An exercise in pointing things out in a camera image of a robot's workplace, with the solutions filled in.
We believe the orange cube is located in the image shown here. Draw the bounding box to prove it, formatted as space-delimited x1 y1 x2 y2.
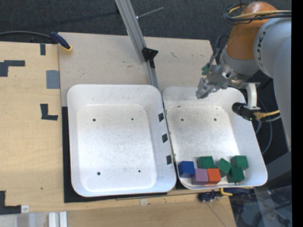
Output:
207 168 222 184

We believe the purple cube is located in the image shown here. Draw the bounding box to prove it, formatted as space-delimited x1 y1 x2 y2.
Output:
191 168 210 185

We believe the white plastic tray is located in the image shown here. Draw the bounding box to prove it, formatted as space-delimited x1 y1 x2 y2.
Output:
67 84 177 198
162 86 268 191

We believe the black cylinder on white bracket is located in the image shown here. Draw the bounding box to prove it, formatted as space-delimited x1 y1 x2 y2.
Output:
232 82 261 122

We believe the green cube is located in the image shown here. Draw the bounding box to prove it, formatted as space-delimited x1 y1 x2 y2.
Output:
216 157 232 178
227 166 246 184
230 155 250 170
196 156 215 170

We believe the blue cube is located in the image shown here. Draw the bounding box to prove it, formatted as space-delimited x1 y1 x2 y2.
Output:
178 161 196 178

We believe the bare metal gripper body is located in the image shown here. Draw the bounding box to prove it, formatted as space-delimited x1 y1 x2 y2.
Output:
205 64 238 90

